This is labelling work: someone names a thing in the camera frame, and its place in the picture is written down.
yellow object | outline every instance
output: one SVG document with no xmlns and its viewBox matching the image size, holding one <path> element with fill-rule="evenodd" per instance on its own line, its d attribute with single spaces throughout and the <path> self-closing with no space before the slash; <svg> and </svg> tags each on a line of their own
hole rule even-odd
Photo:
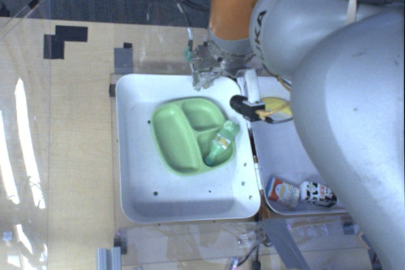
<svg viewBox="0 0 405 270">
<path fill-rule="evenodd" d="M 256 111 L 256 114 L 258 114 L 262 120 L 278 112 L 292 116 L 290 103 L 285 99 L 266 97 L 262 98 L 261 101 L 263 101 L 265 104 L 265 110 L 259 109 Z"/>
</svg>

plastic bottle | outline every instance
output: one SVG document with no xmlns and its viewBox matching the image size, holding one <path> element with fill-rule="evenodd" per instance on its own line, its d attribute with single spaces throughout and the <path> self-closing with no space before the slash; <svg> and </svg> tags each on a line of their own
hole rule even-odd
<svg viewBox="0 0 405 270">
<path fill-rule="evenodd" d="M 215 138 L 211 142 L 211 149 L 204 162 L 207 166 L 213 166 L 216 157 L 221 153 L 224 153 L 228 146 L 232 143 L 240 130 L 239 125 L 226 121 L 221 130 L 215 135 Z"/>
</svg>

green plate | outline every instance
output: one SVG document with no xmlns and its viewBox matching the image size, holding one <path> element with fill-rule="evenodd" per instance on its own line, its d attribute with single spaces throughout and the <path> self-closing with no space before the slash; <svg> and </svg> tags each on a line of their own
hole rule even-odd
<svg viewBox="0 0 405 270">
<path fill-rule="evenodd" d="M 225 122 L 221 109 L 205 98 L 187 98 L 164 104 L 152 114 L 154 143 L 168 169 L 178 175 L 196 175 L 231 160 L 235 142 L 215 161 L 204 164 L 211 141 Z"/>
</svg>

green bottle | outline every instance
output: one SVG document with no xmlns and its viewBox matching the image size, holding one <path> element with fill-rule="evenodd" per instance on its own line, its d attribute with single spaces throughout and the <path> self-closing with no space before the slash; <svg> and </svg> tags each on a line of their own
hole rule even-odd
<svg viewBox="0 0 405 270">
<path fill-rule="evenodd" d="M 211 149 L 204 162 L 207 166 L 213 166 L 216 157 L 221 153 L 224 153 L 228 146 L 232 143 L 240 130 L 239 125 L 226 121 L 221 130 L 215 135 L 215 138 L 211 142 Z"/>
</svg>

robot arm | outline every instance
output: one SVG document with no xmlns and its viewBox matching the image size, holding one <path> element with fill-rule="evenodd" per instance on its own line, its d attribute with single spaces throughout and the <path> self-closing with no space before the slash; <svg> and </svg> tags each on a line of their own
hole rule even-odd
<svg viewBox="0 0 405 270">
<path fill-rule="evenodd" d="M 384 269 L 405 264 L 403 0 L 212 0 L 199 51 L 212 63 L 193 62 L 200 85 L 252 54 L 292 83 L 308 156 Z"/>
</svg>

